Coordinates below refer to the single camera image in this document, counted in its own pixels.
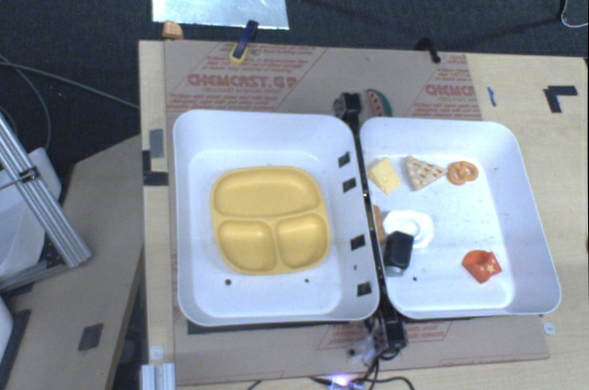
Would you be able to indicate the white plastic tray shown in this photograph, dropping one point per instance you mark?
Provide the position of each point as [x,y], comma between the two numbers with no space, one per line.
[276,140]
[488,232]

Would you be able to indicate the yellow divided plate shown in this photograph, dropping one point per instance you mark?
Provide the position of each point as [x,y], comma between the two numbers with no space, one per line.
[267,195]

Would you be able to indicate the thin black rod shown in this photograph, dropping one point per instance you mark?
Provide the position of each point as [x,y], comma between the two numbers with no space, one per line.
[366,195]

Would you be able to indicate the brown cardboard board red print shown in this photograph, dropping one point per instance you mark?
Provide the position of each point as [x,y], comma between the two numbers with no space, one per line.
[299,71]

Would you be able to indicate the yellow cheese wedge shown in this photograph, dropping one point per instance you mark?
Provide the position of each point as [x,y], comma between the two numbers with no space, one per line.
[385,176]

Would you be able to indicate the watermelon slice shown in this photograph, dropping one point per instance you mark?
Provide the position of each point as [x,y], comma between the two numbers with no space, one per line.
[381,102]

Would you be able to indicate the orange bread slice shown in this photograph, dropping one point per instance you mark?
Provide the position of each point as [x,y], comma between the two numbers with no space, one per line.
[379,222]

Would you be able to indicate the pizza slice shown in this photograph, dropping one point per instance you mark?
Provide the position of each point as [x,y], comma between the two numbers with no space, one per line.
[421,173]

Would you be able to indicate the white fried egg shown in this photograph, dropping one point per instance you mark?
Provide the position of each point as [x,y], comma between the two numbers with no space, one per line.
[407,222]

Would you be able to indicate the orange pretzel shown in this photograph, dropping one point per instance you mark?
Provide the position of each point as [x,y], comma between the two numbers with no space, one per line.
[456,177]

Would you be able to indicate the orange waffle piece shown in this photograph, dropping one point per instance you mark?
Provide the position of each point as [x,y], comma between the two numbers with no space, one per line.
[172,30]

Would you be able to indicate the red fries carton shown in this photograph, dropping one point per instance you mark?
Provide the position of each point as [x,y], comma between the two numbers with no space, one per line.
[481,266]

